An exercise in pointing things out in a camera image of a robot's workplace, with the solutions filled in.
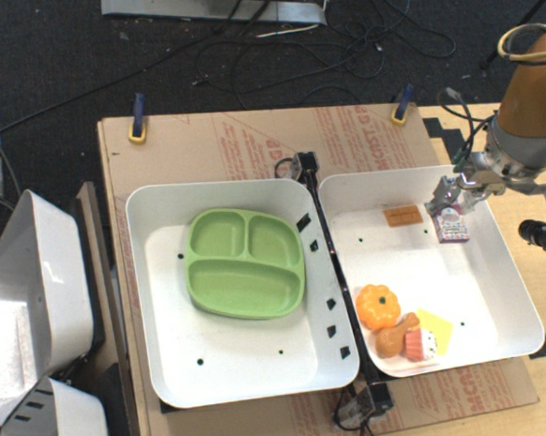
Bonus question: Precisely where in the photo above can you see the brown chicken drumstick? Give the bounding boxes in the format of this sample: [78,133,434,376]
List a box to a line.
[372,311,424,361]

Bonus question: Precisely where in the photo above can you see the pink cupcake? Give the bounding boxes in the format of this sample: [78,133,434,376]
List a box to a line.
[400,326,440,364]

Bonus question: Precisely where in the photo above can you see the black cylinder on white bracket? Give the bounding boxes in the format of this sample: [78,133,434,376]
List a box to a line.
[514,183,546,260]

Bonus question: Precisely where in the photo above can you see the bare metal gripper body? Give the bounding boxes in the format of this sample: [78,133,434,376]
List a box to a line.
[453,144,536,201]

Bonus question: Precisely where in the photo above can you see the small pink and white carton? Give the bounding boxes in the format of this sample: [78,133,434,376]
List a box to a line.
[430,203,472,246]

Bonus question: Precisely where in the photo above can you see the brown cardboard board red print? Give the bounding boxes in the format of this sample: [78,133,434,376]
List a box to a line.
[96,85,543,436]

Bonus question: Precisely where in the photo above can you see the orange biscuit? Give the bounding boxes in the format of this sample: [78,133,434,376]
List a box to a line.
[382,203,425,229]

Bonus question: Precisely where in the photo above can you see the orange pumpkin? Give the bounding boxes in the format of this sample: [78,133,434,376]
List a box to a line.
[354,281,402,333]

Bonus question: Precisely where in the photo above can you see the black block with thin wires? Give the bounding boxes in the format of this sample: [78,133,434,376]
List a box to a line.
[333,381,397,430]
[290,150,321,185]

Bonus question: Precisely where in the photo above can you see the yellow cheese slice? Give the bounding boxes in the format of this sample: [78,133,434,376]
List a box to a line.
[413,305,457,359]

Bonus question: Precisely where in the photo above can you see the green divided plate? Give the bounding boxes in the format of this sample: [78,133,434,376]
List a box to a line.
[179,201,311,326]

